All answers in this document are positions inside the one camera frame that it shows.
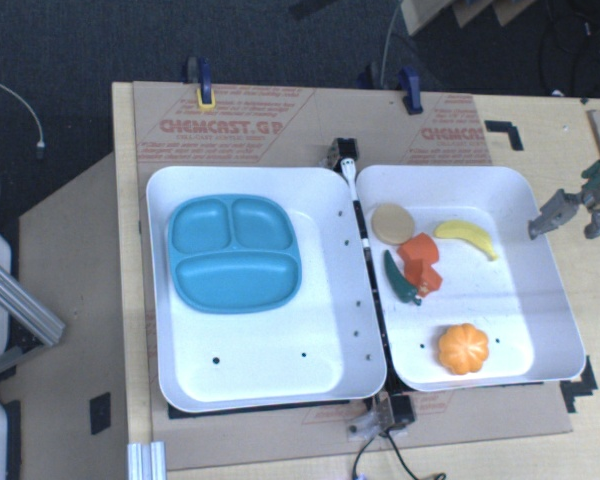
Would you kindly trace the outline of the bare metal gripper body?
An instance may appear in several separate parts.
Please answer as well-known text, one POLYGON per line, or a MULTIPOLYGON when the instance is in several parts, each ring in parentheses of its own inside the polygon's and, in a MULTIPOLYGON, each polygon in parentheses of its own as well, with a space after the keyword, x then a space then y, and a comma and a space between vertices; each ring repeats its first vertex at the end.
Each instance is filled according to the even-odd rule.
POLYGON ((581 203, 592 212, 600 207, 600 167, 590 167, 581 173, 585 181, 582 185, 581 203))

